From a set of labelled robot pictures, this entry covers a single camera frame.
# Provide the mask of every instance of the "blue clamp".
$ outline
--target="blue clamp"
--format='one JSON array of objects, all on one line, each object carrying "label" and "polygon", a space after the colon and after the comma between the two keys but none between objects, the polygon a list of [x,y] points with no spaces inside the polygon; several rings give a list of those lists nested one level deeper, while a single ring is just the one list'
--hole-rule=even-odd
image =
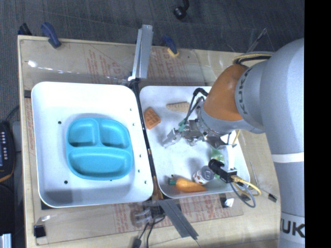
[{"label": "blue clamp", "polygon": [[177,51],[177,47],[175,42],[172,40],[172,38],[170,38],[167,35],[163,35],[162,36],[162,40],[166,43],[166,45],[169,47],[168,52],[173,56],[176,57],[179,52]]},{"label": "blue clamp", "polygon": [[61,42],[58,40],[57,35],[55,33],[55,29],[54,27],[48,23],[48,22],[44,22],[41,25],[41,31],[43,32],[43,34],[47,37],[49,37],[50,39],[48,40],[48,42],[56,49],[58,47],[61,46]]}]

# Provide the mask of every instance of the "chair leg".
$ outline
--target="chair leg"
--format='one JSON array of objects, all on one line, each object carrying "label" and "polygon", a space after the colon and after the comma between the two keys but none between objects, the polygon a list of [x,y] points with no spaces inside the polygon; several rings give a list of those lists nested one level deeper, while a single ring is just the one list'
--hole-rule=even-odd
[{"label": "chair leg", "polygon": [[174,14],[178,19],[183,19],[186,16],[186,10],[189,8],[190,4],[188,0],[182,0],[183,1],[183,6],[178,6],[174,10]]}]

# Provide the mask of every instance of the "wire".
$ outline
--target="wire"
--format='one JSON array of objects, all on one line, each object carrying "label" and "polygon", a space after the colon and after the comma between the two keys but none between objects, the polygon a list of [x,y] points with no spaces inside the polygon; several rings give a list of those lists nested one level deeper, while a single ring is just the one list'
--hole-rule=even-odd
[{"label": "wire", "polygon": [[6,119],[5,119],[4,121],[7,121],[7,120],[10,118],[11,114],[13,114],[13,113],[14,113],[16,110],[18,110],[19,108],[20,108],[19,105],[17,105],[16,107],[14,107],[14,108],[9,112],[8,116],[6,117]]},{"label": "wire", "polygon": [[150,230],[148,232],[148,235],[147,235],[146,248],[148,248],[148,239],[149,239],[149,236],[151,235],[151,232],[152,232],[152,229],[153,229],[154,225],[158,224],[161,221],[163,221],[165,218],[166,218],[166,216],[163,215],[163,217],[159,221],[155,222],[155,219],[153,220],[153,223],[152,223],[151,228],[150,228]]},{"label": "wire", "polygon": [[148,225],[149,225],[149,222],[146,223],[146,225],[145,225],[145,227],[143,229],[143,232],[141,233],[140,237],[138,238],[139,240],[141,239],[141,237],[143,237],[144,232],[146,231]]},{"label": "wire", "polygon": [[4,188],[5,190],[7,190],[10,194],[14,194],[14,192],[13,192],[13,190],[12,189],[10,189],[8,186],[6,186],[5,184],[2,184],[2,183],[0,183],[0,187],[1,188]]},{"label": "wire", "polygon": [[179,240],[179,239],[181,239],[181,238],[182,238],[182,237],[175,238],[175,239],[171,239],[171,240],[166,240],[166,241],[162,241],[162,242],[158,242],[158,243],[154,243],[154,244],[152,244],[151,246],[158,245],[158,244],[162,244],[162,243],[166,243],[166,242],[176,241],[176,240]]},{"label": "wire", "polygon": [[229,133],[229,134],[228,134],[228,140],[227,140],[227,144],[229,144],[229,143],[230,143],[230,134],[231,134],[231,133]]},{"label": "wire", "polygon": [[201,99],[204,100],[204,97],[200,97],[200,98],[196,101],[194,107],[192,107],[193,102],[194,102],[194,99],[195,99],[195,97],[197,96],[198,93],[202,93],[204,96],[208,96],[208,93],[207,93],[203,88],[197,88],[197,89],[193,92],[193,97],[192,97],[192,100],[191,100],[190,107],[189,107],[189,109],[188,109],[187,115],[186,115],[186,117],[184,118],[184,120],[182,121],[184,125],[186,124],[186,122],[187,122],[189,116],[192,114],[192,112],[194,111],[194,109],[197,107],[199,101],[200,101]]},{"label": "wire", "polygon": [[234,138],[234,140],[233,140],[233,143],[232,143],[232,144],[235,144],[235,143],[236,143],[236,141],[237,141],[237,139],[238,139],[238,137],[239,137],[239,134],[240,134],[240,130],[237,130],[237,134],[236,134],[236,137]]},{"label": "wire", "polygon": [[197,239],[194,239],[194,240],[197,243],[197,245],[199,246],[199,248],[202,248],[201,245],[200,245],[200,243],[198,243],[198,240]]},{"label": "wire", "polygon": [[255,202],[255,197],[253,196],[252,192],[250,192],[250,190],[248,189],[248,187],[243,184],[243,187],[245,188],[245,190],[249,193],[250,197],[251,197],[251,200],[253,201],[253,205],[249,204],[242,196],[240,196],[238,194],[238,192],[235,190],[233,184],[235,185],[235,183],[230,183],[234,193],[236,193],[236,195],[248,206],[248,207],[251,207],[251,208],[255,208],[257,206],[256,202]]},{"label": "wire", "polygon": [[[261,196],[261,190],[256,187],[255,185],[253,185],[252,183],[244,180],[243,178],[239,177],[239,176],[236,176],[236,175],[233,175],[231,176],[231,179],[233,182],[236,182],[236,183],[242,183],[242,184],[246,184],[250,187],[252,187],[253,189],[255,189],[257,191],[257,194],[253,194],[253,196]],[[250,194],[246,193],[245,191],[241,190],[236,184],[235,184],[236,188],[241,191],[243,194],[245,194],[246,196],[250,196]]]},{"label": "wire", "polygon": [[271,52],[252,52],[249,54],[242,54],[240,56],[234,57],[232,59],[232,64],[241,64],[248,60],[270,59],[272,55],[273,53]]}]

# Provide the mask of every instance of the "orange carrot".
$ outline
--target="orange carrot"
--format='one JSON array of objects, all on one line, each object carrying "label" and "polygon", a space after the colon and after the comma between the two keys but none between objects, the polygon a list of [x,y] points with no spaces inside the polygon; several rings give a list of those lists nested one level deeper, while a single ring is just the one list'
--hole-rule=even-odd
[{"label": "orange carrot", "polygon": [[200,192],[207,190],[207,188],[203,187],[202,185],[185,178],[178,178],[177,180],[169,178],[168,184],[176,185],[179,190],[184,192]]}]

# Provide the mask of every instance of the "metal bracket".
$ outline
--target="metal bracket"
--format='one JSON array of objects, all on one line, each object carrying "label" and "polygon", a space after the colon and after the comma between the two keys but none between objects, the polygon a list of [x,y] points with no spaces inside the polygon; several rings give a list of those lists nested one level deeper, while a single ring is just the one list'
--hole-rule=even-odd
[{"label": "metal bracket", "polygon": [[161,200],[158,201],[158,204],[162,207],[182,238],[191,236],[193,240],[197,239],[197,236],[199,236],[198,233],[183,215],[173,199]]},{"label": "metal bracket", "polygon": [[163,141],[163,146],[165,148],[169,147],[170,145],[173,145],[177,142],[179,142],[179,140],[181,139],[181,135],[178,132],[177,129],[173,128],[169,134],[167,135],[167,138]]},{"label": "metal bracket", "polygon": [[153,40],[153,26],[142,25],[138,30],[136,53],[133,61],[132,76],[128,81],[136,78],[147,78],[149,56],[151,54]]},{"label": "metal bracket", "polygon": [[0,236],[0,248],[11,248],[11,234]]}]

